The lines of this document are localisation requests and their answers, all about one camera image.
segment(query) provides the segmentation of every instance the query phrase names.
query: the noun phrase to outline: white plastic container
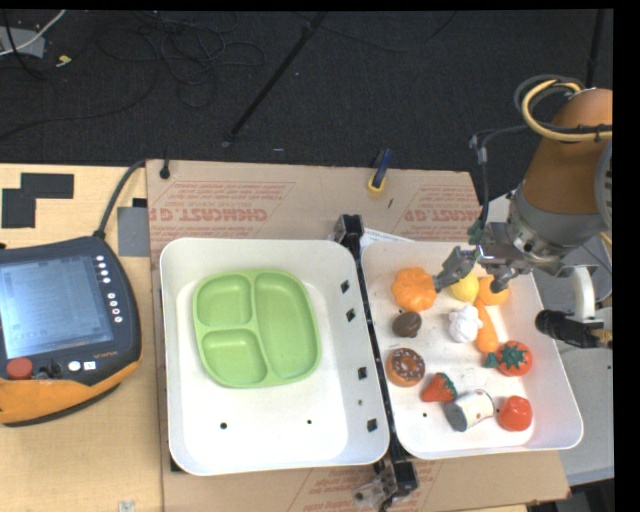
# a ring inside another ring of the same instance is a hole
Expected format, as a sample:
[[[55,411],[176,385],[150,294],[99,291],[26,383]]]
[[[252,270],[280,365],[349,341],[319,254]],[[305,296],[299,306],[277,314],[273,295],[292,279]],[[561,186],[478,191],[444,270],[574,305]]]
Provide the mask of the white plastic container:
[[[197,284],[222,272],[272,268],[310,295],[322,346],[298,382],[229,388],[205,371],[195,340]],[[353,257],[324,240],[182,238],[160,257],[169,447],[194,475],[369,464],[389,445],[382,394]]]
[[[497,369],[484,368],[483,354],[473,342],[456,343],[452,339],[448,332],[449,313],[465,303],[446,289],[430,309],[421,312],[422,326],[415,338],[393,334],[391,325],[399,314],[391,292],[395,275],[407,267],[422,267],[427,273],[438,274],[455,245],[461,244],[383,241],[374,242],[363,251],[371,316],[383,361],[394,349],[408,347],[426,363],[425,377],[416,386],[388,384],[400,444],[421,459],[574,447],[582,439],[582,418],[555,341],[535,327],[535,317],[543,306],[531,274],[510,282],[507,302],[487,306],[501,342],[518,340],[531,349],[534,364],[524,376],[509,377]],[[474,272],[486,274],[479,265]],[[496,414],[465,432],[455,431],[445,417],[443,403],[420,400],[420,393],[436,372],[446,373],[459,394],[485,390],[498,409],[510,395],[528,398],[533,424],[525,431],[509,432],[499,426]]]

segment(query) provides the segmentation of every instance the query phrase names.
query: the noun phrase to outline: chocolate donut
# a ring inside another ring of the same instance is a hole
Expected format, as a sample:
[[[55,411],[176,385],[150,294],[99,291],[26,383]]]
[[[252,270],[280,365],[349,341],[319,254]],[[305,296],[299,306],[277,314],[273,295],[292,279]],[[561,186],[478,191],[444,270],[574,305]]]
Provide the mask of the chocolate donut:
[[[387,358],[387,379],[396,386],[415,386],[424,377],[424,359],[415,350],[399,348]]]

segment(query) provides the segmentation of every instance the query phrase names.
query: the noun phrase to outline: green plate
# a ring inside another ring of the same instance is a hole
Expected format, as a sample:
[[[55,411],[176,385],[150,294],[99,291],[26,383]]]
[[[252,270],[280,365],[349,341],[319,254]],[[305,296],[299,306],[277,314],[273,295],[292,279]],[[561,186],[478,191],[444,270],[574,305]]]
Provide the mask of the green plate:
[[[200,358],[224,386],[295,382],[320,361],[320,337],[307,290],[288,272],[252,269],[203,279],[193,295]]]

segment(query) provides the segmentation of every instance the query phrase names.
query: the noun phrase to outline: emergency stop button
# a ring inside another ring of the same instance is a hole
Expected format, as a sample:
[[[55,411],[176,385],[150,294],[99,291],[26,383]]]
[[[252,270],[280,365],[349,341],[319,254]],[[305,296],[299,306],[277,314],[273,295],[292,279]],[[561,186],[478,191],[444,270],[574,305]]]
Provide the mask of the emergency stop button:
[[[28,357],[17,357],[7,363],[10,380],[27,380],[33,374],[33,363]]]

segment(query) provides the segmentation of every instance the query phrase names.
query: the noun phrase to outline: toy tomato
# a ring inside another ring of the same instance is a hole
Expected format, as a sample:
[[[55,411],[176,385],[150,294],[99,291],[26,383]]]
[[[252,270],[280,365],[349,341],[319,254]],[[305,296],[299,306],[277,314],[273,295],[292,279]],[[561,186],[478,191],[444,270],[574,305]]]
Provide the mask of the toy tomato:
[[[498,370],[505,375],[520,376],[531,370],[533,355],[531,350],[520,341],[509,340],[500,345],[496,352]]]
[[[433,277],[420,267],[405,268],[398,272],[391,291],[398,306],[415,313],[433,306],[438,295]]]
[[[513,432],[527,430],[532,421],[531,402],[526,398],[512,395],[500,406],[498,424],[505,430]]]

